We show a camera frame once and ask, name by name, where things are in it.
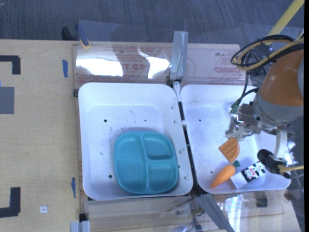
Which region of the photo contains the black cylinder on white bracket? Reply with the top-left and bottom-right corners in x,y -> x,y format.
256,130 -> 291,179

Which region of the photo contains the orange carrot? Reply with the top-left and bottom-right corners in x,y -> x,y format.
210,160 -> 241,189

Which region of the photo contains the brown cardboard board red print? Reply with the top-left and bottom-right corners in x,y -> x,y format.
72,41 -> 299,230

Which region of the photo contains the white carton with cow print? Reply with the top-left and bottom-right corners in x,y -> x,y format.
230,162 -> 267,189

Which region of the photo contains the teal divided plate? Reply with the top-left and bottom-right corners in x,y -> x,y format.
113,131 -> 180,195

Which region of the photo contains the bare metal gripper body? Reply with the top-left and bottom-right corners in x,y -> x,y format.
237,102 -> 295,135

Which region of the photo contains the white plastic tray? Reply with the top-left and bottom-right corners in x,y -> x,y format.
180,84 -> 292,195
77,82 -> 194,201

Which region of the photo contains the orange waffle biscuit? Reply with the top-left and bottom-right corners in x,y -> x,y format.
218,136 -> 240,164

